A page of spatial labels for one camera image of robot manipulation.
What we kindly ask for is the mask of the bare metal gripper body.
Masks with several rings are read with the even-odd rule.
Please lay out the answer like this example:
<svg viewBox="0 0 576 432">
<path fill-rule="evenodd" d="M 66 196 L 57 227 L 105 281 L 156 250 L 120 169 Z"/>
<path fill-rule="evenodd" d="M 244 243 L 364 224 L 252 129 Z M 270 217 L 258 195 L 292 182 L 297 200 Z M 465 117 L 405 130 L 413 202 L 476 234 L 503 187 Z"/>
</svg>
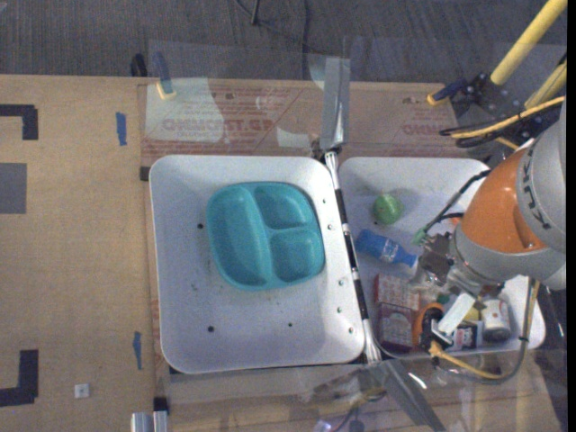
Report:
<svg viewBox="0 0 576 432">
<path fill-rule="evenodd" d="M 478 294 L 476 276 L 457 252 L 454 236 L 449 232 L 425 238 L 418 267 L 443 290 Z"/>
</svg>

